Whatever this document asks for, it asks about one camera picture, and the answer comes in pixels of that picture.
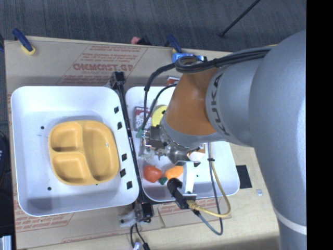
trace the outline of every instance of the red tomato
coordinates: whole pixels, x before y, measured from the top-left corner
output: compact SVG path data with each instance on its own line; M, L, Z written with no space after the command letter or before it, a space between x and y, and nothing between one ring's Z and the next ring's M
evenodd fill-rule
M154 166L144 167L144 178L152 183L156 182L162 174L162 171Z

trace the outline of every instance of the white plastic tray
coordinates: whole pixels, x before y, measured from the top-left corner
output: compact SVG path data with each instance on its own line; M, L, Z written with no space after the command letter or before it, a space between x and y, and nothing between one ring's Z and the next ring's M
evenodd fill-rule
M152 100L156 97L156 95L162 88L163 87L150 88L147 99L148 108L150 107ZM173 90L174 90L173 87L165 90L161 94L156 105L157 106L168 105ZM133 125L134 108L137 106L143 107L144 105L144 87L130 88L126 93L125 99L127 104L127 111L130 117L130 122L131 125ZM135 151L136 154L138 155L140 139L135 137L137 132L135 132L133 129L132 133L134 138ZM219 180L226 195L235 194L239 190L239 177L229 143L226 142L212 143L212 157L215 159L214 165L217 171L217 175L219 177ZM194 192L197 194L197 198L208 198L214 196L210 173L209 173L209 163L207 161L207 158L208 156L206 154L206 156L202 159L203 161L201 162L201 164L197 168L195 168L196 177L194 184ZM143 167L148 164L146 163L146 161L140 160L138 156L137 159L140 170L140 178L142 181L142 186L145 194L151 200L156 202L174 201L174 198L171 196L167 188L167 184L161 185L159 182L151 183L143 178ZM152 163L162 171L166 171L168 168L174 166L165 156L162 156L160 160L158 160L158 157L156 156ZM217 195L222 196L222 193L220 192L220 189L216 183L215 187Z
M27 214L46 216L128 205L136 200L139 187L115 91L107 87L25 86L13 92L11 109L18 201ZM58 123L84 119L101 121L113 131L119 173L98 185L66 185L52 171L48 135Z

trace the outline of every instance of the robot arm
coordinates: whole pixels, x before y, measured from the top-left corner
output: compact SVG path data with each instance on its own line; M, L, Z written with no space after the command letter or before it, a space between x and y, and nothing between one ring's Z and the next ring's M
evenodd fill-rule
M280 229L280 249L306 249L305 31L264 58L182 76L161 121L165 153L204 142L254 147Z

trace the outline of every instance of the yellow divided plate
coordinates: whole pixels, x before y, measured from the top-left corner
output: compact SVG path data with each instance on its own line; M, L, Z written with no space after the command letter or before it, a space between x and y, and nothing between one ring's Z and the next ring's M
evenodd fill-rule
M55 125L49 134L48 147L53 172L65 184L103 183L119 170L113 133L99 121L68 121Z

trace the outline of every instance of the orange vegetable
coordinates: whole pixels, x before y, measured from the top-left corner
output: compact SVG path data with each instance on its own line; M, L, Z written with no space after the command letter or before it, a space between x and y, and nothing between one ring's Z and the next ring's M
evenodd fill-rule
M167 179L171 179L171 178L178 178L180 175L183 174L183 166L174 166L171 169L168 169L165 172L165 176L167 177Z
M162 174L162 171L154 166L144 167L144 178L152 183L156 182Z

